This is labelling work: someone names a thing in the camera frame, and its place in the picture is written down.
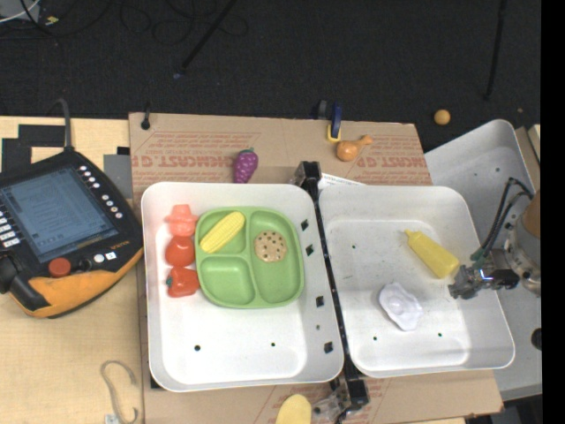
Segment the white cord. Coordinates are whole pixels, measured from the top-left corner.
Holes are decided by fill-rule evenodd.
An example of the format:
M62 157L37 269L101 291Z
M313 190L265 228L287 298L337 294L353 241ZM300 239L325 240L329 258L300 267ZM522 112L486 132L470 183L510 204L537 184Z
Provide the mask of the white cord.
M35 6L37 6L37 4L40 2L41 0L35 0L32 4L29 5L29 7L27 8L28 11L31 11L33 8L35 8ZM20 16L25 15L26 12L22 11L18 14L14 14L13 16L10 16L9 18L4 18L4 19L0 19L0 24L3 22L7 22L8 20L14 20L17 19Z

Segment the red button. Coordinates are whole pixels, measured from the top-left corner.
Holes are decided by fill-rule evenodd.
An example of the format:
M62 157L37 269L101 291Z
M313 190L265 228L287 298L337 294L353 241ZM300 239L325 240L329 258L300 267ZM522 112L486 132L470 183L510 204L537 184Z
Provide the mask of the red button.
M66 258L55 258L49 263L49 273L54 278L61 278L71 273L71 263Z

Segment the yellow toy squeeze bottle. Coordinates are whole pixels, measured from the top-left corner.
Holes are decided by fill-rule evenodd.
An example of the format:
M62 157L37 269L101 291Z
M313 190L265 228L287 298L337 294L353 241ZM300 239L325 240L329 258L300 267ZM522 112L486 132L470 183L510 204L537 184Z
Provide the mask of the yellow toy squeeze bottle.
M459 260L452 253L422 231L404 232L408 236L408 246L438 278L446 277L459 267Z

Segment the controller screen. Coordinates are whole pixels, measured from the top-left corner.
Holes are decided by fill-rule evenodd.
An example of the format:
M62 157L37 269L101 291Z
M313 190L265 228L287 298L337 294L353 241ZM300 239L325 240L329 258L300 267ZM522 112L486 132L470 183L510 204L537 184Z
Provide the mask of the controller screen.
M0 199L40 262L117 234L72 167L0 187Z

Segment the green plate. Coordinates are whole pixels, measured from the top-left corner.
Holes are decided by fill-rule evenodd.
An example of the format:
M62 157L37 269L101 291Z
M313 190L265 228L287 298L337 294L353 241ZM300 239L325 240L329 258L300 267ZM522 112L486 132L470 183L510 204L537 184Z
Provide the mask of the green plate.
M239 211L244 228L219 251L209 254L200 241L227 214ZM266 262L255 253L254 240L263 231L280 233L287 253ZM281 307L298 298L304 288L304 264L292 222L269 208L217 208L200 216L194 234L196 271L204 294L223 307Z

